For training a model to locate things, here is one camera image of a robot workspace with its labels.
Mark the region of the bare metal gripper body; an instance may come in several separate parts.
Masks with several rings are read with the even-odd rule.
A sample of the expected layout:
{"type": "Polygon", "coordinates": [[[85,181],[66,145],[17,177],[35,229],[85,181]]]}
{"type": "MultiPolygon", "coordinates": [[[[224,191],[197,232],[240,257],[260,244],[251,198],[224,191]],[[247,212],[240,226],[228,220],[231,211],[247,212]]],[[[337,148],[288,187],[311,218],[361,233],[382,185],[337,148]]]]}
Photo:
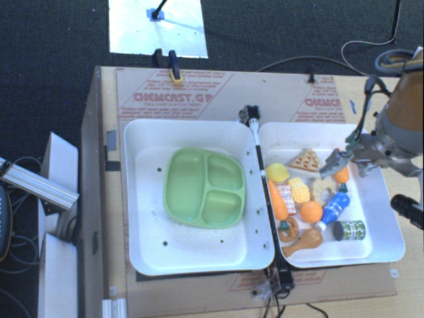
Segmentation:
{"type": "Polygon", "coordinates": [[[357,165],[361,177],[375,168],[391,168],[407,178],[423,174],[423,169],[412,162],[417,154],[403,149],[386,134],[361,134],[352,146],[352,153],[352,162],[357,165]]]}

